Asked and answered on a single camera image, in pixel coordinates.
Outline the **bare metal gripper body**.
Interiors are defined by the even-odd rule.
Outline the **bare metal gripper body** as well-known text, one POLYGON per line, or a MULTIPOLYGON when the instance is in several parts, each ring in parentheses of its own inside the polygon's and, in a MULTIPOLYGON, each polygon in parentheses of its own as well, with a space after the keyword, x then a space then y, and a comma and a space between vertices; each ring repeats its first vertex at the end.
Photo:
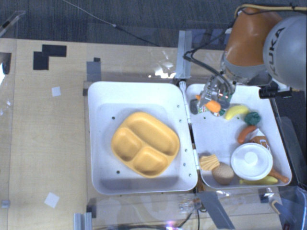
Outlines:
POLYGON ((228 80, 212 75, 205 84, 203 95, 207 100, 231 100, 235 89, 228 80))

